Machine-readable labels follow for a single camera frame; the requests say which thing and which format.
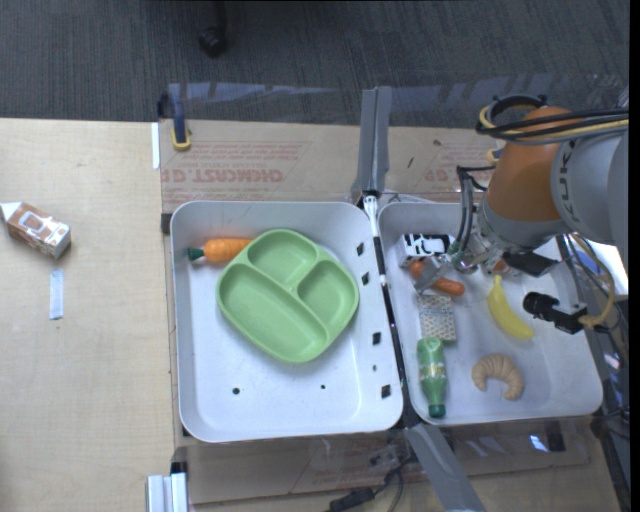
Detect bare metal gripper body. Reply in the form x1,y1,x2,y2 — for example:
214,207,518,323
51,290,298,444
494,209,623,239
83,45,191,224
449,233,506,275

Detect orange sausage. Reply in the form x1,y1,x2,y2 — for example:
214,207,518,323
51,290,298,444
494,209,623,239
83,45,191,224
409,259,467,298

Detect black and white carton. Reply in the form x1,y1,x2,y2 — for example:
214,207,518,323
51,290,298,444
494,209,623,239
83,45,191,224
399,232,457,269

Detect white patterned packet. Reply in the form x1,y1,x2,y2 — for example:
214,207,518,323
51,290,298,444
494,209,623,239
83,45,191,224
416,293,458,344

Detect thin black and white rod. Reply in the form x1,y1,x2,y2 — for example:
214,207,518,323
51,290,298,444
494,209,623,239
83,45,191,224
363,194,407,394

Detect yellow banana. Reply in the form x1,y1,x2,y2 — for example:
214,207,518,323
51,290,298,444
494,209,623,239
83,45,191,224
487,273,536,342

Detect green bottle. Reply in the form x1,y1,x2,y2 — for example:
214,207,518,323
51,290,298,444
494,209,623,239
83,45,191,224
416,336,449,419

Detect beige croissant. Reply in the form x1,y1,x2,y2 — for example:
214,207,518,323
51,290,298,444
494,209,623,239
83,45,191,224
470,353,527,402

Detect white plastic tray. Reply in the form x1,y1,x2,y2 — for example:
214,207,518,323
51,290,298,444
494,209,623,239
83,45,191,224
377,200,605,428
169,200,405,444

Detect green divided plate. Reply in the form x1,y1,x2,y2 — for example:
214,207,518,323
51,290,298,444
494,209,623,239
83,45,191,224
215,228,361,365

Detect brown cardboard board red print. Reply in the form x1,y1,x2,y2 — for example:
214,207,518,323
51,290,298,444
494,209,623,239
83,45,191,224
158,118,592,505

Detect orange carrot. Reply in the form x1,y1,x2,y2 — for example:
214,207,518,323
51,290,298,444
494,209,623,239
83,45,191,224
187,237,254,266

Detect brown and white carton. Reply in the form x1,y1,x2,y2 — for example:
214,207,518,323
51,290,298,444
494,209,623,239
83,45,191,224
0,201,72,261

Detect black cylinder on white bracket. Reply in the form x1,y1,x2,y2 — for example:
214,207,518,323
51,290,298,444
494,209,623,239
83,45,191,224
522,291,589,335

